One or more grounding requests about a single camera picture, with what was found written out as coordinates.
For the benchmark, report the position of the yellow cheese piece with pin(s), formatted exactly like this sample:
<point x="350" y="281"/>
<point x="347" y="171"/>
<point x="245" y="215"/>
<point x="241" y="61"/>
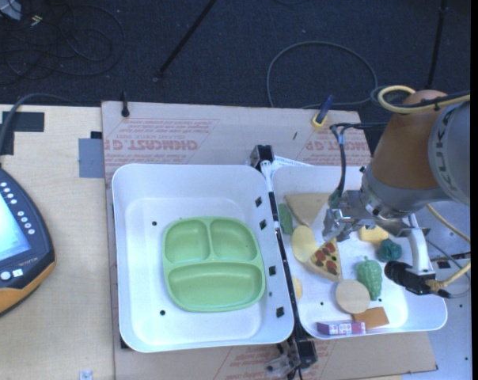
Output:
<point x="371" y="236"/>

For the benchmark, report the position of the small pink and purple carton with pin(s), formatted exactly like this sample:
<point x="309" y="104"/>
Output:
<point x="340" y="328"/>

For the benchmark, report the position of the black cylinder on white bracket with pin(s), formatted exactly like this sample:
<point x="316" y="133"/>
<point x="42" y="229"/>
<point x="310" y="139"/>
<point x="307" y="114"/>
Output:
<point x="403" y="274"/>

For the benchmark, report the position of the yellow oval chip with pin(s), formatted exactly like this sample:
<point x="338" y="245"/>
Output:
<point x="302" y="244"/>

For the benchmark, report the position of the white plastic tray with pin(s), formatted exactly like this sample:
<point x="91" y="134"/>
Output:
<point x="417" y="311"/>
<point x="207" y="331"/>

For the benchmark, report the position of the pizza slice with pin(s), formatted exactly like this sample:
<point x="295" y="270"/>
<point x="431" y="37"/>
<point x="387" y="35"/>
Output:
<point x="327" y="261"/>

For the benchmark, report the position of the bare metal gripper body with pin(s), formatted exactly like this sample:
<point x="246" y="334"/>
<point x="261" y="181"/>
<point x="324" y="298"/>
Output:
<point x="355" y="208"/>

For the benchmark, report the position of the green grapes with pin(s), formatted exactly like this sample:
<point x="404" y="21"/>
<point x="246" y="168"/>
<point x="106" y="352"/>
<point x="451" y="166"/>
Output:
<point x="370" y="277"/>

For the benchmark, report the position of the brown cardboard board, red print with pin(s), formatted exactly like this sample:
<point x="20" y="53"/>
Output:
<point x="223" y="137"/>

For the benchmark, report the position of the green toy vegetable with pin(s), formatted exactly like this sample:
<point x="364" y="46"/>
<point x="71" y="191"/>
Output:
<point x="285" y="219"/>

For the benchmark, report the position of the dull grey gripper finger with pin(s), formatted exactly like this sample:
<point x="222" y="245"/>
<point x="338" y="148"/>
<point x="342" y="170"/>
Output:
<point x="346" y="232"/>
<point x="329" y="226"/>

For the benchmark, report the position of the small yellow piece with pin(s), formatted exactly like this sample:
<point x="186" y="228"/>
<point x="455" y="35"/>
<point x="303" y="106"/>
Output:
<point x="297" y="287"/>

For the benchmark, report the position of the tan round biscuit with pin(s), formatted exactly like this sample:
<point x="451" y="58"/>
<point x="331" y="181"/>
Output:
<point x="351" y="296"/>

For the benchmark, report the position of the tan bread slice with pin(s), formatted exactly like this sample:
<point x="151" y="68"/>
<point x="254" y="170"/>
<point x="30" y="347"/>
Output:
<point x="304" y="208"/>

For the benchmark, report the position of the green divided plate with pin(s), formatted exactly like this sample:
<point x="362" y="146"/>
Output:
<point x="215" y="283"/>

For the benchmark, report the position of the orange square slice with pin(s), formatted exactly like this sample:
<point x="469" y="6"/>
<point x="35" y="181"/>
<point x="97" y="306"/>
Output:
<point x="373" y="318"/>

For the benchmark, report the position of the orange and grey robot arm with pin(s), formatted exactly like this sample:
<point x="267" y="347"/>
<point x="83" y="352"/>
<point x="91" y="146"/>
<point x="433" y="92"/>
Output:
<point x="405" y="153"/>

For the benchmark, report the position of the dark green broccoli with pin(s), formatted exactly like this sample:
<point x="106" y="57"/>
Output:
<point x="389" y="250"/>

